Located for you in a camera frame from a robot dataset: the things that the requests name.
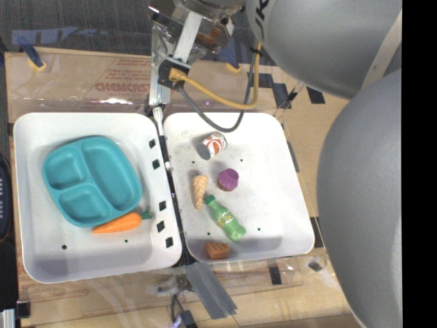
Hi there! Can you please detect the orange carrot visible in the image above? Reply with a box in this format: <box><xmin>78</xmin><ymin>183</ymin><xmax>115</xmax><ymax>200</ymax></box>
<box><xmin>91</xmin><ymin>209</ymin><xmax>154</xmax><ymax>235</ymax></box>

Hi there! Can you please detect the brown cardboard board red print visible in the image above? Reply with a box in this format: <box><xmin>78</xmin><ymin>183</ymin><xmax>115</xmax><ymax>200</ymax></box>
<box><xmin>3</xmin><ymin>46</ymin><xmax>353</xmax><ymax>328</ymax></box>

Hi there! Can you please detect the green bottle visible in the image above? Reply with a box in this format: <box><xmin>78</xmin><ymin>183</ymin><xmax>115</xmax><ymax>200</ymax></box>
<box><xmin>203</xmin><ymin>194</ymin><xmax>247</xmax><ymax>243</ymax></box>

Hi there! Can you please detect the red and white can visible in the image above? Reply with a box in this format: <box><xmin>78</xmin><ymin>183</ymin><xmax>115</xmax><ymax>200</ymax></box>
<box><xmin>198</xmin><ymin>131</ymin><xmax>229</xmax><ymax>161</ymax></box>

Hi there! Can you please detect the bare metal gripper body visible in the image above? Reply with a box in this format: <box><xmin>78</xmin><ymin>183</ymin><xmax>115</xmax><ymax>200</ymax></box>
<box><xmin>147</xmin><ymin>0</ymin><xmax>236</xmax><ymax>55</ymax></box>

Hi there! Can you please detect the beige ice cream cone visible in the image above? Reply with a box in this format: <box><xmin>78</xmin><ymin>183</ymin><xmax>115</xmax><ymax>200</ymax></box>
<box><xmin>191</xmin><ymin>174</ymin><xmax>209</xmax><ymax>211</ymax></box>

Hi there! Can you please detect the black block with thin wires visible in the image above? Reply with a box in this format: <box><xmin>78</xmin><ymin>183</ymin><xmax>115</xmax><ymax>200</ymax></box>
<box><xmin>180</xmin><ymin>309</ymin><xmax>198</xmax><ymax>328</ymax></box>

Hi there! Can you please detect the white plastic tray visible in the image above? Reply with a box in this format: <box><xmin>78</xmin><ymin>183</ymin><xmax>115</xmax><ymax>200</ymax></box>
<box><xmin>12</xmin><ymin>111</ymin><xmax>183</xmax><ymax>284</ymax></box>
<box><xmin>163</xmin><ymin>111</ymin><xmax>315</xmax><ymax>264</ymax></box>

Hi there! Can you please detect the brown waffle biscuit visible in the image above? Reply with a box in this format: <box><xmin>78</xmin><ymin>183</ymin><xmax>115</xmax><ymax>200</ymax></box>
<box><xmin>204</xmin><ymin>241</ymin><xmax>231</xmax><ymax>261</ymax></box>

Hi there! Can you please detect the blue divided plate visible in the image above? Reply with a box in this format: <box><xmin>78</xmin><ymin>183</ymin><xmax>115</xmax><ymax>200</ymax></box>
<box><xmin>42</xmin><ymin>135</ymin><xmax>143</xmax><ymax>228</ymax></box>

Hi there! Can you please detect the thin black and white rod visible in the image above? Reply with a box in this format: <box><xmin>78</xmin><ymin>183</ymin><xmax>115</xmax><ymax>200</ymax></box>
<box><xmin>152</xmin><ymin>106</ymin><xmax>189</xmax><ymax>267</ymax></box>

